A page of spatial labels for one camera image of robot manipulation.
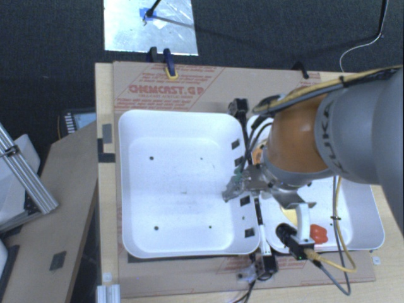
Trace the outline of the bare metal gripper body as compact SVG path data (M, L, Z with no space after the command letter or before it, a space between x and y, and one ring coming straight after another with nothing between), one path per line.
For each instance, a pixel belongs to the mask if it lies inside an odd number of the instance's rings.
M316 206L315 201L304 201L298 194L302 186L293 186L277 178L264 165L250 165L242 173L244 189L262 198L274 198L282 208L296 208L305 203L309 208Z

